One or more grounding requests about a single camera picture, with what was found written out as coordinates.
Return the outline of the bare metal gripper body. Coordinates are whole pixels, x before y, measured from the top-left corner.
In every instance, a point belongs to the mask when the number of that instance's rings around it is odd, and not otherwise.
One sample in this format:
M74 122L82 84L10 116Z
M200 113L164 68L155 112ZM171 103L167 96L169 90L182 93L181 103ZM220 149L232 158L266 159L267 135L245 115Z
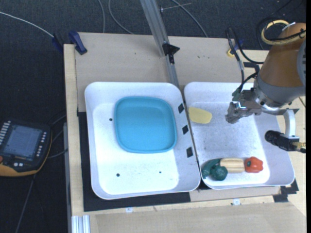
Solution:
M276 115L280 104L266 96L260 89L243 90L239 98L239 110L248 110L251 115L268 113Z

